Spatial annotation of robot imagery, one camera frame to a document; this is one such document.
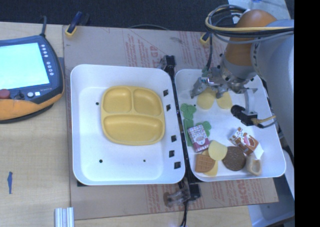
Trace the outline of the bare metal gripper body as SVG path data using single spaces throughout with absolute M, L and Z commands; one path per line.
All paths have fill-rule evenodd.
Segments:
M 255 78 L 257 72 L 250 66 L 211 67 L 207 71 L 208 85 L 225 87 L 235 94 L 244 94 L 249 88 L 246 85 Z

